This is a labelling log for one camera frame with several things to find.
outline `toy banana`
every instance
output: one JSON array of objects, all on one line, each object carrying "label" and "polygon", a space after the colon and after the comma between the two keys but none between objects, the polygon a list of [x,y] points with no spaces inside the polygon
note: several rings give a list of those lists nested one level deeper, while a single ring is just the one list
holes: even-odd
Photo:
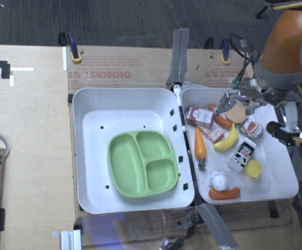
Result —
[{"label": "toy banana", "polygon": [[238,140],[238,135],[239,134],[235,129],[235,125],[234,123],[232,123],[232,127],[231,130],[229,131],[228,136],[224,140],[218,141],[215,144],[213,144],[214,149],[218,151],[224,151],[231,148]]}]

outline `toy sausage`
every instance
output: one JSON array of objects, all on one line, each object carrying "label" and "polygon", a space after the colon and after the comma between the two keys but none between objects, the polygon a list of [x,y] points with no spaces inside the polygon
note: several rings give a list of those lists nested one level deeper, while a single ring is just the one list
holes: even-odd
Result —
[{"label": "toy sausage", "polygon": [[215,189],[209,190],[209,197],[211,199],[216,199],[216,200],[235,198],[239,194],[240,194],[239,187],[234,187],[234,188],[232,188],[230,190],[226,190],[226,191],[217,191]]},{"label": "toy sausage", "polygon": [[[214,105],[210,104],[209,105],[209,111],[213,111],[214,109]],[[213,114],[213,119],[215,122],[217,122],[220,126],[226,128],[226,129],[230,129],[232,127],[232,122],[230,122],[227,119],[224,119],[221,115],[216,116],[215,114]]]}]

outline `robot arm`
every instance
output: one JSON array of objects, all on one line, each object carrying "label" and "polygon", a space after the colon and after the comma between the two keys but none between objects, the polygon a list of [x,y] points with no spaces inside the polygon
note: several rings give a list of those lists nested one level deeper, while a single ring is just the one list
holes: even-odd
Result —
[{"label": "robot arm", "polygon": [[283,107],[286,125],[268,123],[266,130],[285,145],[295,145],[298,101],[293,90],[302,83],[302,10],[284,11],[274,25],[254,67],[252,78],[242,78],[237,91],[227,91],[215,107],[216,115],[231,109],[236,101],[246,107],[246,115],[255,108],[271,104]]}]

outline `wooden table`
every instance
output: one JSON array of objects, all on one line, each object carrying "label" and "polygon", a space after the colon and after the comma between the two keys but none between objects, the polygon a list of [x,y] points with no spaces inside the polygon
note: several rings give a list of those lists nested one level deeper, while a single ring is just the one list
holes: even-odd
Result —
[{"label": "wooden table", "polygon": [[[0,133],[11,147],[5,165],[2,207],[6,219],[0,250],[56,250],[56,235],[72,230],[76,220],[63,51],[61,47],[0,45],[0,60],[14,68],[33,68],[13,72],[14,86],[1,79],[0,69]],[[302,249],[297,215],[291,206],[286,209],[292,217],[288,225],[278,226],[275,221],[269,228],[233,231],[240,249]],[[184,249],[194,249],[194,245],[219,249],[210,234],[201,236],[193,236]],[[150,242],[148,247],[158,245]]]}]

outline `clamp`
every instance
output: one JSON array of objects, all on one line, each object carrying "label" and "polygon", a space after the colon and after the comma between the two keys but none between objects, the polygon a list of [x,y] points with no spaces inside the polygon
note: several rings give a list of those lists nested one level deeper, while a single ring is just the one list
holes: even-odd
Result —
[{"label": "clamp", "polygon": [[71,47],[71,52],[69,54],[71,56],[71,59],[72,59],[73,63],[80,63],[81,62],[81,55],[78,52],[77,43],[76,43],[76,40],[74,39],[73,33],[70,32],[69,34],[67,34],[67,38],[69,40],[69,45]]},{"label": "clamp", "polygon": [[228,39],[226,38],[222,38],[222,54],[220,55],[220,60],[224,65],[228,65],[230,63],[229,45]]}]

